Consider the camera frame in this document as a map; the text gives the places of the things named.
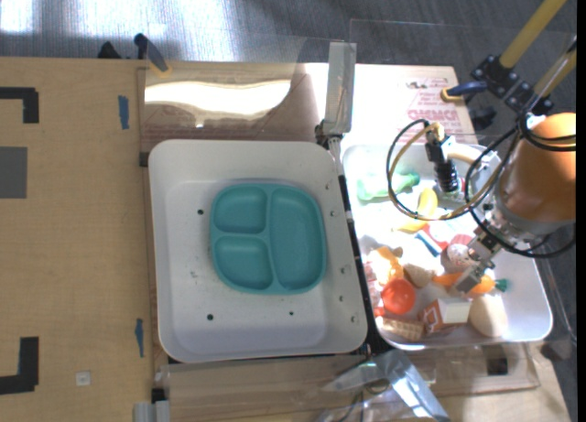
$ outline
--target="toy banana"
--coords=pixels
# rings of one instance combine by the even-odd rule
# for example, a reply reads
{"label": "toy banana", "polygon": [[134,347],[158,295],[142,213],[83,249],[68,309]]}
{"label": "toy banana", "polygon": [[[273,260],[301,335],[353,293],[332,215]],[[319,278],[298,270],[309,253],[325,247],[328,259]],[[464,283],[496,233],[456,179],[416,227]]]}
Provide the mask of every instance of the toy banana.
{"label": "toy banana", "polygon": [[[421,217],[432,216],[438,208],[438,195],[432,188],[424,188],[419,194],[417,213]],[[428,221],[419,219],[410,219],[397,230],[405,233],[415,233],[421,230]]]}

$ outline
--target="toy carrot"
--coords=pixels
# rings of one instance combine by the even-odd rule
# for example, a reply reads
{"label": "toy carrot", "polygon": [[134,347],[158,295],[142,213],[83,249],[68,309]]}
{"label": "toy carrot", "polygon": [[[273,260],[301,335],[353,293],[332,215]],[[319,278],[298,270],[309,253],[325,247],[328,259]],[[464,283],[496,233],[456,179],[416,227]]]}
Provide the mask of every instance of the toy carrot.
{"label": "toy carrot", "polygon": [[[434,276],[431,278],[433,282],[437,284],[442,284],[445,287],[453,286],[456,281],[460,278],[461,272],[455,272],[452,274],[442,274],[441,276]],[[480,280],[480,284],[474,286],[474,288],[469,292],[472,294],[485,294],[496,288],[501,292],[505,292],[507,287],[506,279],[496,279],[494,280],[492,277],[485,274],[482,276]]]}

